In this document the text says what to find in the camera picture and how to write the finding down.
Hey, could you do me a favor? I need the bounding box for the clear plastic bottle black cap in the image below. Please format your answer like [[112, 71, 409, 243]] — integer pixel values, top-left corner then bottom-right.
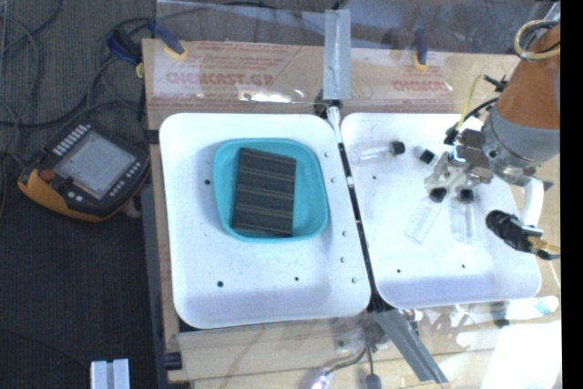
[[404, 187, 448, 245], [349, 140, 407, 163], [412, 145, 437, 166], [449, 189, 480, 243]]

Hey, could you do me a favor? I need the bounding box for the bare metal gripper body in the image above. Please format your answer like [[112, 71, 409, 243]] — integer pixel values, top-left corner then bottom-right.
[[450, 128, 539, 187]]

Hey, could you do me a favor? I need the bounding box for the black cylinder on white bracket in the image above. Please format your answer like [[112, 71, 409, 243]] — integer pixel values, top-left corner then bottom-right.
[[485, 178, 547, 252]]

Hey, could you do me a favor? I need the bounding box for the blue plate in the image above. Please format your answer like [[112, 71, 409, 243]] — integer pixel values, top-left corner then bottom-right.
[[211, 137, 331, 243]]

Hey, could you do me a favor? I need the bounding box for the brown cardboard board red print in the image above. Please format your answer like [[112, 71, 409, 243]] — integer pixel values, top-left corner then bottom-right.
[[140, 38, 562, 384]]

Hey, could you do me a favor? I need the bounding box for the white plastic tray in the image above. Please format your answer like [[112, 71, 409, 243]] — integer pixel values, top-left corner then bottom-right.
[[158, 111, 373, 331], [340, 110, 544, 311]]

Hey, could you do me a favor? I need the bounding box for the dark grey striped flat block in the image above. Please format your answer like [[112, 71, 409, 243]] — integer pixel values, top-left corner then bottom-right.
[[230, 147, 298, 239]]

